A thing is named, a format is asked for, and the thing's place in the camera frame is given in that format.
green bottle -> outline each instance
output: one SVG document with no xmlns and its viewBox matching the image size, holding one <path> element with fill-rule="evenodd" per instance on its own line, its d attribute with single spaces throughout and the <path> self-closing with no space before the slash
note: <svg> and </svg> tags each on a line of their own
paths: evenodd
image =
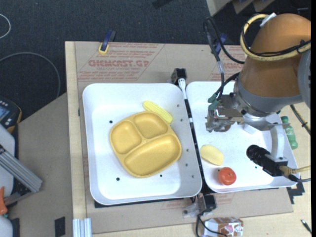
<svg viewBox="0 0 316 237">
<path fill-rule="evenodd" d="M 282 116 L 281 120 L 282 120 L 283 124 L 287 124 L 288 123 L 288 116 Z M 296 138 L 295 138 L 295 133 L 294 133 L 293 127 L 288 125 L 285 128 L 285 133 L 286 133 L 287 139 L 288 139 L 288 141 L 290 143 L 291 149 L 296 149 L 298 147 L 298 144 L 296 142 Z"/>
</svg>

black electronic device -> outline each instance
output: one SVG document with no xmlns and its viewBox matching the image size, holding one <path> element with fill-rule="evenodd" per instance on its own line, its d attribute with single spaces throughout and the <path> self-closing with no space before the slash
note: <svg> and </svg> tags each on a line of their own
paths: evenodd
<svg viewBox="0 0 316 237">
<path fill-rule="evenodd" d="M 20 122 L 22 116 L 21 109 L 11 100 L 0 96 L 0 124 L 10 133 L 16 124 Z"/>
</svg>

yellow divided plate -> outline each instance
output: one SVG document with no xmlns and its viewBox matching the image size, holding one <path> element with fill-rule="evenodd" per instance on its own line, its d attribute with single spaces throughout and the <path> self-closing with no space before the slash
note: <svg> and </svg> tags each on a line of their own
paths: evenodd
<svg viewBox="0 0 316 237">
<path fill-rule="evenodd" d="M 182 151 L 172 128 L 149 111 L 131 115 L 113 126 L 110 142 L 123 167 L 136 177 L 149 177 L 166 169 Z"/>
</svg>

small packaged box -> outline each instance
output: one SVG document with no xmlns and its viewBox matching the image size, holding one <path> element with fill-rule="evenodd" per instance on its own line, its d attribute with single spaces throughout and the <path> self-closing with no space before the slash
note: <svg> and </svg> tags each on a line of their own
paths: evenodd
<svg viewBox="0 0 316 237">
<path fill-rule="evenodd" d="M 226 235 L 227 237 L 235 237 L 242 236 L 243 233 L 243 221 L 235 217 L 212 218 L 207 220 L 205 225 L 214 232 L 205 229 L 205 236 L 223 237 Z"/>
</svg>

yellow and blue clamp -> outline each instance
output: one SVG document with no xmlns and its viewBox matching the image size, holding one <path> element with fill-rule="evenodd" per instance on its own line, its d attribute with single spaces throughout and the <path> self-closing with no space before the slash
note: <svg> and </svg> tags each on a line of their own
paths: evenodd
<svg viewBox="0 0 316 237">
<path fill-rule="evenodd" d="M 99 53 L 102 55 L 105 55 L 107 51 L 109 50 L 109 42 L 112 42 L 114 40 L 116 32 L 108 29 L 103 43 L 100 44 L 99 46 Z"/>
</svg>

